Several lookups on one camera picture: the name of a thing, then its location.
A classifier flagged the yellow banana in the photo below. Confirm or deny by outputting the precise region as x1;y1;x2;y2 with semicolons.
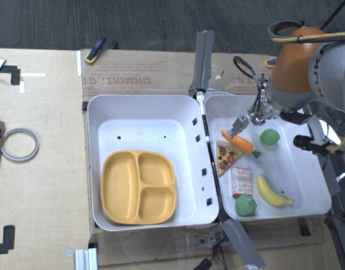
256;174;293;208

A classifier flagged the brown cardboard board red print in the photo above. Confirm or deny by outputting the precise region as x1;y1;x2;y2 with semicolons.
80;48;331;267

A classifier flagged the white plastic tray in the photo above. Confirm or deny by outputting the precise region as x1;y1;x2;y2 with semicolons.
87;94;220;232
203;94;333;222

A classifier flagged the pizza slice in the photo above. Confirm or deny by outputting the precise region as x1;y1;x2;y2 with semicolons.
216;139;244;178

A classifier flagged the yellow divided plate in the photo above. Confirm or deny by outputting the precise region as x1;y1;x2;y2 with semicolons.
100;150;178;226

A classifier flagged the green lime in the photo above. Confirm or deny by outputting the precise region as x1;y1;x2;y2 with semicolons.
259;128;281;146
235;193;258;217

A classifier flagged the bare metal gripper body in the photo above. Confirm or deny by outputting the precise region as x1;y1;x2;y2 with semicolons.
248;98;288;125

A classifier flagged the black cylinder on white bracket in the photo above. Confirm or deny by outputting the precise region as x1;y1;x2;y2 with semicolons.
293;116;345;158

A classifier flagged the orange and white carton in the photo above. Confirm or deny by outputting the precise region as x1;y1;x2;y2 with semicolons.
230;166;253;199

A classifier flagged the grey tape roll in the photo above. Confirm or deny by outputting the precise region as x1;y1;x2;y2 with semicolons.
1;127;40;163

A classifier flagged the orange carrot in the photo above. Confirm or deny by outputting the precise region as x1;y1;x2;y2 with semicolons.
221;129;261;160

